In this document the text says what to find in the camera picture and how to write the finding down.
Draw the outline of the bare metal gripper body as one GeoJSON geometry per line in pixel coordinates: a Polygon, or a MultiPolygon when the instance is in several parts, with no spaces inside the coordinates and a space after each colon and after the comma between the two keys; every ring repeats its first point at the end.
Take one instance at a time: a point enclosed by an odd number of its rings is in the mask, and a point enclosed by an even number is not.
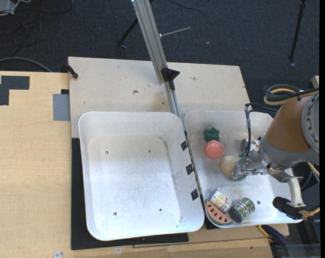
{"type": "Polygon", "coordinates": [[[251,151],[244,157],[242,167],[245,171],[266,171],[266,166],[262,162],[261,154],[251,151]]]}

